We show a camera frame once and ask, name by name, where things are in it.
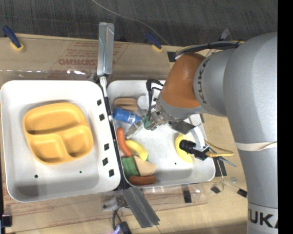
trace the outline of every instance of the white container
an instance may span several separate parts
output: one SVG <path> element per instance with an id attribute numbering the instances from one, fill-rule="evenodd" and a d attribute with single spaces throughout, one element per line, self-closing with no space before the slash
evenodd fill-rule
<path id="1" fill-rule="evenodd" d="M 118 80 L 109 84 L 107 93 L 110 98 L 111 109 L 113 102 L 118 97 L 133 97 L 138 100 L 142 95 L 147 95 L 146 81 L 144 80 Z M 159 94 L 154 90 L 154 97 Z M 140 117 L 147 113 L 146 110 L 138 109 L 136 112 Z M 196 119 L 196 124 L 201 123 L 201 119 Z M 115 129 L 123 127 L 126 131 L 130 124 L 114 120 Z M 201 134 L 205 136 L 201 125 Z M 215 176 L 215 165 L 211 158 L 205 161 L 193 158 L 193 163 L 183 161 L 175 149 L 175 139 L 179 133 L 171 129 L 168 125 L 158 126 L 154 131 L 142 129 L 134 135 L 132 139 L 141 143 L 148 151 L 149 161 L 157 166 L 155 176 L 157 181 L 152 185 L 134 187 L 157 187 L 174 186 L 182 184 L 192 184 L 207 182 Z"/>
<path id="2" fill-rule="evenodd" d="M 147 94 L 146 81 L 115 81 L 108 86 L 107 92 L 111 105 L 117 97 L 138 99 Z M 97 84 L 90 81 L 14 80 L 1 87 L 0 102 L 6 183 L 15 200 L 34 202 L 97 194 L 112 191 L 120 184 L 119 163 L 103 94 Z M 31 153 L 22 120 L 30 109 L 56 102 L 79 106 L 90 125 L 94 146 L 89 154 L 77 160 L 45 165 Z M 146 110 L 139 109 L 137 113 L 143 115 Z M 115 121 L 115 128 L 119 126 L 125 130 L 130 127 L 127 123 Z M 194 158 L 193 163 L 179 158 L 174 147 L 177 135 L 164 125 L 153 132 L 143 129 L 133 137 L 147 148 L 149 161 L 157 166 L 157 182 L 144 188 L 206 182 L 214 177 L 211 158 L 205 161 Z"/>
<path id="3" fill-rule="evenodd" d="M 14 80 L 1 87 L 0 101 L 6 183 L 15 200 L 31 202 L 97 194 L 112 191 L 119 185 L 120 171 L 113 138 L 102 91 L 97 84 Z M 45 165 L 32 155 L 22 120 L 32 108 L 64 101 L 76 104 L 83 111 L 93 133 L 94 146 L 89 154 L 77 160 Z"/>

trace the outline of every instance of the yellow divided plate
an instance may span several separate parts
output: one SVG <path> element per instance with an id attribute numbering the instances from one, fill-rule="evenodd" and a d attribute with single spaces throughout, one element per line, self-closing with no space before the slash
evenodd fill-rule
<path id="1" fill-rule="evenodd" d="M 69 102 L 29 110 L 23 118 L 23 130 L 34 157 L 46 165 L 81 158 L 94 144 L 86 117 Z"/>

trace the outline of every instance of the black cable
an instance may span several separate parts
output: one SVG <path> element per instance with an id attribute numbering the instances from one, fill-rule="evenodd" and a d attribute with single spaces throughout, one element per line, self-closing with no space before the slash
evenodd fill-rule
<path id="1" fill-rule="evenodd" d="M 207 44 L 202 44 L 202 45 L 194 45 L 194 46 L 189 46 L 185 47 L 183 49 L 180 49 L 175 52 L 174 57 L 179 56 L 181 54 L 186 54 L 186 53 L 195 53 L 199 52 L 205 49 L 230 49 L 230 48 L 237 48 L 241 45 L 240 40 L 238 42 L 223 42 L 223 41 L 217 41 L 217 42 L 210 42 Z"/>
<path id="2" fill-rule="evenodd" d="M 117 216 L 117 218 L 119 219 L 120 223 L 122 223 L 121 218 L 120 218 L 119 215 L 117 214 L 118 210 L 119 210 L 121 207 L 125 207 L 125 208 L 128 208 L 128 209 L 129 209 L 129 206 L 128 206 L 127 203 L 125 202 L 124 204 L 122 204 L 120 207 L 118 207 L 118 208 L 113 212 L 112 226 L 113 226 L 113 229 L 114 229 L 114 230 L 116 230 L 116 225 L 115 225 L 115 218 L 116 218 L 116 216 Z"/>
<path id="3" fill-rule="evenodd" d="M 163 84 L 156 79 L 147 79 L 146 81 L 146 89 L 148 91 L 148 111 L 147 111 L 147 120 L 150 121 L 151 120 L 151 105 L 152 105 L 152 96 L 153 96 L 153 90 L 155 87 L 152 87 L 152 83 L 156 83 L 160 86 L 163 86 Z"/>
<path id="4" fill-rule="evenodd" d="M 159 91 L 161 91 L 162 89 L 160 89 L 160 88 L 157 88 L 157 87 L 152 87 L 152 90 L 154 90 L 154 89 L 156 89 L 156 90 L 159 90 Z"/>

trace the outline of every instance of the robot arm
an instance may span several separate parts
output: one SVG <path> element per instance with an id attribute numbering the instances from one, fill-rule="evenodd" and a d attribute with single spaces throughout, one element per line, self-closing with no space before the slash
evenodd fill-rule
<path id="1" fill-rule="evenodd" d="M 278 233 L 277 33 L 207 58 L 177 59 L 158 97 L 150 129 L 185 133 L 192 114 L 228 117 L 246 176 L 248 234 Z"/>

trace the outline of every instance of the toy sausage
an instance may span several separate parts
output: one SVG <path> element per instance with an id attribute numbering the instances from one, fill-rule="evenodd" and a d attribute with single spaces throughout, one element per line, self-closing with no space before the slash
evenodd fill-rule
<path id="1" fill-rule="evenodd" d="M 122 127 L 117 128 L 116 137 L 117 137 L 117 142 L 119 144 L 120 149 L 123 151 L 123 153 L 127 157 L 131 157 L 132 150 L 127 146 L 127 144 L 125 142 L 125 131 Z"/>
<path id="2" fill-rule="evenodd" d="M 129 182 L 134 185 L 150 185 L 156 182 L 156 177 L 154 175 L 145 177 L 130 176 Z"/>

